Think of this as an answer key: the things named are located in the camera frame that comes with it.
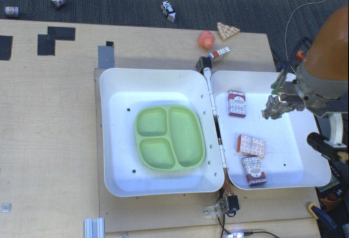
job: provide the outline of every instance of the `black cable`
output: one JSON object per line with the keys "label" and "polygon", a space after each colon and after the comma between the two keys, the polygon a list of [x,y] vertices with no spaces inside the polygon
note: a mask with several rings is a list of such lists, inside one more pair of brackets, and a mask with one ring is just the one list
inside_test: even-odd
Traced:
{"label": "black cable", "polygon": [[225,226],[225,214],[223,214],[223,223],[220,222],[219,217],[217,217],[219,225],[222,227],[222,232],[220,233],[220,238],[223,237],[223,233],[226,232],[227,234],[231,234],[228,230],[224,228]]}
{"label": "black cable", "polygon": [[255,234],[255,233],[265,233],[265,234],[269,234],[275,238],[280,238],[278,236],[276,236],[275,234],[271,233],[271,232],[267,232],[267,231],[250,231],[250,232],[244,232],[244,236],[250,236],[252,234]]}
{"label": "black cable", "polygon": [[225,218],[223,217],[223,224],[221,223],[219,217],[217,218],[218,219],[218,222],[219,222],[219,225],[222,227],[222,230],[224,230],[227,234],[231,234],[228,230],[225,229]]}

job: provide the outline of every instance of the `small box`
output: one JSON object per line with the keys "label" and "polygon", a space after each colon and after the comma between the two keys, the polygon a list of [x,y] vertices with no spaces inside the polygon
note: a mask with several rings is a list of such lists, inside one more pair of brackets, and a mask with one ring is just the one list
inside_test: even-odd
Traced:
{"label": "small box", "polygon": [[242,118],[246,116],[246,97],[243,92],[229,91],[228,114]]}
{"label": "small box", "polygon": [[261,185],[267,182],[259,157],[245,157],[242,159],[242,165],[249,186]]}
{"label": "small box", "polygon": [[53,7],[58,10],[60,7],[65,5],[65,0],[51,0]]}
{"label": "small box", "polygon": [[260,139],[252,138],[246,135],[240,135],[238,138],[237,152],[247,154],[248,156],[264,157],[266,142]]}
{"label": "small box", "polygon": [[209,53],[208,56],[212,58],[213,62],[217,62],[217,61],[220,61],[222,58],[224,58],[229,52],[230,52],[230,48],[224,47],[222,49]]}

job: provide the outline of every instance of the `green plate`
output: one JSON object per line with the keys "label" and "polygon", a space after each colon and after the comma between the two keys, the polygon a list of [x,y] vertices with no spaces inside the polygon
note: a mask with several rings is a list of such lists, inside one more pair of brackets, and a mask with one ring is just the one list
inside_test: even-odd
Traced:
{"label": "green plate", "polygon": [[142,109],[135,122],[137,149],[149,168],[162,171],[198,166],[205,145],[196,114],[181,105],[159,105]]}

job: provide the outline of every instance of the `cable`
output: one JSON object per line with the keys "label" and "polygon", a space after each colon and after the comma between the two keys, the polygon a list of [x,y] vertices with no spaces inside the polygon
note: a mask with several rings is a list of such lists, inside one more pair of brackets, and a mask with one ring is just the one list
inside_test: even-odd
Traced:
{"label": "cable", "polygon": [[225,225],[225,217],[224,217],[224,215],[223,215],[223,224],[220,222],[220,219],[219,219],[219,217],[217,217],[217,219],[218,219],[218,222],[219,222],[219,225],[222,227],[222,230],[224,230],[226,233],[228,233],[228,234],[231,234],[228,230],[226,230],[225,229],[225,227],[224,227],[224,225]]}
{"label": "cable", "polygon": [[278,236],[276,236],[275,234],[271,233],[271,232],[267,232],[267,231],[249,231],[249,232],[244,232],[244,236],[250,236],[250,235],[253,235],[253,234],[256,234],[256,233],[265,233],[265,234],[269,234],[271,235],[272,237],[275,237],[275,238],[280,238]]}
{"label": "cable", "polygon": [[217,219],[218,219],[219,225],[222,227],[222,232],[220,233],[220,238],[223,237],[224,232],[226,232],[227,234],[231,234],[228,230],[226,230],[224,228],[224,226],[225,226],[225,214],[223,214],[223,223],[220,222],[219,217],[217,217]]}
{"label": "cable", "polygon": [[303,6],[306,6],[306,5],[313,5],[313,4],[321,4],[321,3],[324,3],[326,0],[322,0],[322,1],[318,1],[318,2],[309,2],[309,3],[304,3],[300,6],[298,6],[297,8],[295,8],[295,10],[293,10],[290,18],[288,19],[288,22],[287,22],[287,25],[286,25],[286,29],[285,29],[285,55],[286,55],[286,59],[289,61],[289,58],[288,58],[288,54],[287,54],[287,42],[286,42],[286,38],[287,38],[287,29],[288,29],[288,25],[290,24],[291,22],[291,19],[292,19],[292,16],[293,14],[298,10],[300,9],[301,7]]}

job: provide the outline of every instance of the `wooden board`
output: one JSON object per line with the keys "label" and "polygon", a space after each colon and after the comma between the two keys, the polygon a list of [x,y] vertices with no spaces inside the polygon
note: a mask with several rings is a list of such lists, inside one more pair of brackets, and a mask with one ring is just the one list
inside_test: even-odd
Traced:
{"label": "wooden board", "polygon": [[[55,56],[38,56],[38,34],[47,34],[48,26],[75,27],[76,38],[56,41]],[[11,212],[0,212],[2,238],[83,237],[83,220],[100,216],[100,206],[103,211],[103,204],[107,204],[103,196],[99,204],[94,75],[98,45],[114,42],[118,67],[193,69],[197,59],[208,53],[196,44],[199,33],[0,20],[0,35],[14,37],[10,61],[0,61],[0,202],[12,203]],[[214,48],[227,45],[232,49],[215,69],[273,70],[266,35],[239,33],[223,43],[217,32],[213,33],[217,38]],[[281,216],[278,219],[286,218],[283,213],[308,217],[305,202],[316,200],[313,188],[275,192],[254,198],[237,191],[242,205],[239,216],[252,216],[258,213],[254,207],[264,204],[266,209],[259,213],[258,220],[271,217],[272,210]],[[171,196],[159,222],[151,216],[157,198],[149,197],[148,202],[145,198],[118,201],[116,219],[122,218],[125,230],[193,225],[191,214],[200,213],[211,198],[215,196]],[[175,218],[171,208],[179,202],[177,210],[185,212]],[[140,217],[131,213],[130,204],[146,206],[148,212],[136,220]],[[199,222],[194,224],[216,223],[195,220]],[[108,220],[106,226],[112,230]],[[205,227],[200,231],[201,237],[212,237]],[[311,231],[318,233],[314,225]],[[155,237],[152,232],[137,235]]]}

